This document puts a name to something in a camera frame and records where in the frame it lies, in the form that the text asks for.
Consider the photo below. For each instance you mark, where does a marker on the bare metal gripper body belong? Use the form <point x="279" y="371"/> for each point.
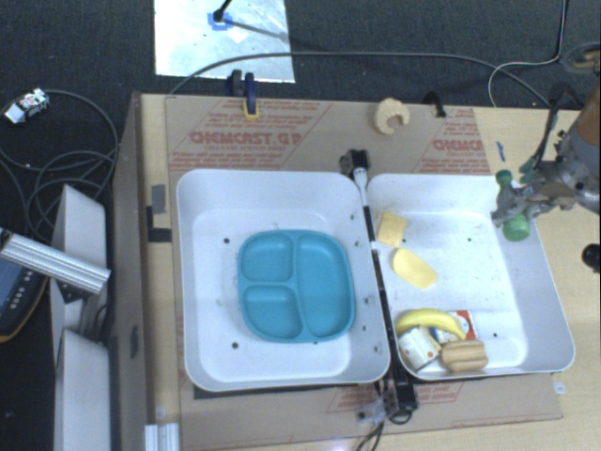
<point x="570" y="186"/>

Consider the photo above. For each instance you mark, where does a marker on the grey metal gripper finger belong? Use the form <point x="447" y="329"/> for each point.
<point x="501" y="209"/>
<point x="528" y="201"/>

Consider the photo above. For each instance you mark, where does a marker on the green plastic bottle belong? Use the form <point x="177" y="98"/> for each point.
<point x="516" y="229"/>

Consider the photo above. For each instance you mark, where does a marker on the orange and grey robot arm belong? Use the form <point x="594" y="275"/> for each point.
<point x="592" y="122"/>

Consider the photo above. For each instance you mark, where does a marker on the white plastic tray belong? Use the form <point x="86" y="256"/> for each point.
<point x="474" y="275"/>
<point x="211" y="299"/>

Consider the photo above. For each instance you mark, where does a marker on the yellow oval slice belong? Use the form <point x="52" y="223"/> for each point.
<point x="414" y="269"/>

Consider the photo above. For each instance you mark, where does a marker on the yellow square cheese slice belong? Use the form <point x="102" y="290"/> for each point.
<point x="392" y="229"/>

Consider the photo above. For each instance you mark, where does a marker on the yellow banana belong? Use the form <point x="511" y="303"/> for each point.
<point x="425" y="318"/>

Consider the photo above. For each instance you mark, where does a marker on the thin black and white rod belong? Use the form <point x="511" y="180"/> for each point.
<point x="378" y="270"/>

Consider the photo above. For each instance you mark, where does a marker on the tan croissant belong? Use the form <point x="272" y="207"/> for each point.
<point x="386" y="113"/>

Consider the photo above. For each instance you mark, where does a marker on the tan hot dog bun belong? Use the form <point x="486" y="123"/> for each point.
<point x="464" y="356"/>

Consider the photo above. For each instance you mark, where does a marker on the white can with orange print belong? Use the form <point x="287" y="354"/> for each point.
<point x="415" y="348"/>

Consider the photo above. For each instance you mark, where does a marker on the brown cardboard board red print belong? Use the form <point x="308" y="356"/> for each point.
<point x="300" y="134"/>

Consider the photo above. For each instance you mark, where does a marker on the blue divided plate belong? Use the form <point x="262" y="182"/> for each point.
<point x="297" y="285"/>

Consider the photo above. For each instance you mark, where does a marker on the black cylinder on white bracket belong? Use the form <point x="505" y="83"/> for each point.
<point x="592" y="257"/>

